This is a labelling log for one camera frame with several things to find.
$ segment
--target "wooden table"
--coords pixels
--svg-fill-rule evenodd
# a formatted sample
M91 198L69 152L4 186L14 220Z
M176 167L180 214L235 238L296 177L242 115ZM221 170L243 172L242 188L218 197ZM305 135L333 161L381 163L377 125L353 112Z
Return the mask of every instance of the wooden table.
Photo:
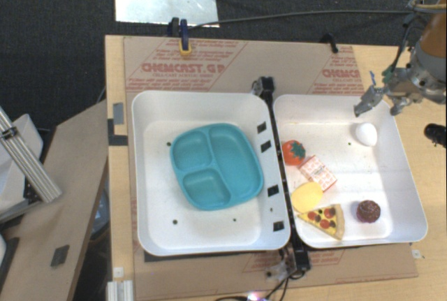
M114 105L125 99L125 72L123 69L123 37L106 38L108 119L113 119ZM369 85L369 71L380 72L394 59L395 47L353 46L364 86ZM409 59L405 53L401 62ZM423 135L429 123L446 124L446 109L430 101L411 105L396 117L402 144L406 151L413 178L422 201L427 222L426 238L412 245L419 276L410 279L358 282L306 288L291 288L285 300L439 300L447 294L447 232L446 232L446 150L434 145ZM114 125L115 136L126 136L126 114L121 123ZM134 278L132 219L129 184L129 151L123 145L109 147L110 202L112 231L112 266L115 281ZM278 300L278 291L272 300ZM184 298L184 300L212 301L218 296Z

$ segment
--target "dark floor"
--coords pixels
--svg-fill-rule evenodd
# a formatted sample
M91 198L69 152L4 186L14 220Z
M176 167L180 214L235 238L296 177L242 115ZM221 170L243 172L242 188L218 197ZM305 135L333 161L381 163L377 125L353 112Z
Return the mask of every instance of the dark floor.
M403 10L407 2L217 0L217 9L224 20L307 10ZM225 24L191 35L317 42L331 32L339 43L397 45L402 20L402 15L312 15ZM161 36L166 27L116 22L114 0L0 0L0 106L12 119L29 113L37 127L50 128L95 104L105 85L106 34Z

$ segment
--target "yellow clamp pad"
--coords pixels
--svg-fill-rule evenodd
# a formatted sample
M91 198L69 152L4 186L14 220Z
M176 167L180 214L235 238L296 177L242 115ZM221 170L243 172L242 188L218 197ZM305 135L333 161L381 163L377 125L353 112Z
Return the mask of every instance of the yellow clamp pad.
M183 57L190 55L191 52L193 51L193 48L191 47L191 43L188 42L188 50L184 50L182 47L182 39L179 40L179 49L180 49L180 55L182 55Z

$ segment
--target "red and white box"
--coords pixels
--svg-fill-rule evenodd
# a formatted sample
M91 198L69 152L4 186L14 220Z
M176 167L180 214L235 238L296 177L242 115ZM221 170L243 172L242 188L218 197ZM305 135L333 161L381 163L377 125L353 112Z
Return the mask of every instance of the red and white box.
M324 191L332 186L337 178L328 170L317 156L312 156L300 166L300 172L309 180L320 184Z

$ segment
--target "pepperoni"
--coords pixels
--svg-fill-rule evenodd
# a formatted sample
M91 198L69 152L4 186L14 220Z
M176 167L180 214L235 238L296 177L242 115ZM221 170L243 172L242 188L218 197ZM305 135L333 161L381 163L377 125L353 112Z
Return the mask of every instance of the pepperoni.
M314 220L315 217L316 217L316 213L315 212L307 213L307 218L309 218L310 220Z
M335 208L326 208L324 209L324 216L328 219L331 219L335 215Z
M328 229L330 227L329 221L326 219L323 219L322 221L320 221L320 227L322 227L323 229Z

